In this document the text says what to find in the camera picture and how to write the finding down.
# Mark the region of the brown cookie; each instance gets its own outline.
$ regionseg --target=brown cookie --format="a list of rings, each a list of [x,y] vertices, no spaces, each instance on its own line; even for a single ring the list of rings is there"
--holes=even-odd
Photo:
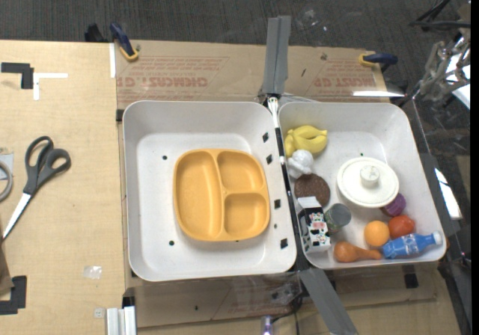
[[[315,196],[322,207],[326,206],[331,196],[326,181],[316,174],[303,174],[294,184],[296,198]]]

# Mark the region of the blue water bottle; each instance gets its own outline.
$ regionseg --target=blue water bottle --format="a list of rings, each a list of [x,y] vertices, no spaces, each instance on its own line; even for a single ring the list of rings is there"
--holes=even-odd
[[[396,256],[408,256],[421,253],[427,246],[441,245],[442,237],[439,231],[429,235],[408,234],[401,236],[393,241],[387,242],[382,246],[382,252],[386,259],[394,259]]]

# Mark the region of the toy banana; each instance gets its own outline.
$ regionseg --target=toy banana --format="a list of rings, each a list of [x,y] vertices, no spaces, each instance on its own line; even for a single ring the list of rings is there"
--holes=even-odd
[[[319,130],[311,125],[303,125],[290,129],[284,139],[286,157],[291,157],[295,150],[307,150],[310,153],[319,153],[328,143],[328,131]]]

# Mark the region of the orange plate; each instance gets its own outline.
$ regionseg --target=orange plate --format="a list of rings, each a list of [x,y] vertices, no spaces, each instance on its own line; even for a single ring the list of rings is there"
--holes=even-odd
[[[181,229],[200,241],[249,239],[269,223],[263,168],[239,150],[184,153],[174,167],[173,198]]]

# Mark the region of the tomato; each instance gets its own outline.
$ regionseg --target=tomato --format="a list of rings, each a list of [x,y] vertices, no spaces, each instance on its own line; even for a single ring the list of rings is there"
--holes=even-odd
[[[412,233],[415,228],[415,222],[407,215],[398,215],[389,220],[388,227],[391,238],[396,239]]]

